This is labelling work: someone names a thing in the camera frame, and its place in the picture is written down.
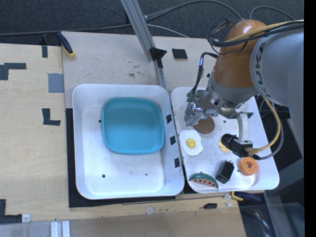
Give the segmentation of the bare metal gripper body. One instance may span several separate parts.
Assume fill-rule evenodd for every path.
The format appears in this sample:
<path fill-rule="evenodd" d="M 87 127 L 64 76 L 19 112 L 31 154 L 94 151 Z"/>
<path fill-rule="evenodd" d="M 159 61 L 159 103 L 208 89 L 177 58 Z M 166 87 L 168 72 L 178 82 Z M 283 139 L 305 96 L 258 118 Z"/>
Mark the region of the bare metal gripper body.
<path fill-rule="evenodd" d="M 193 95 L 192 105 L 196 112 L 216 110 L 218 115 L 225 118 L 237 118 L 243 114 L 243 112 L 237 112 L 237 108 L 242 104 L 226 101 L 211 90 L 197 90 Z"/>

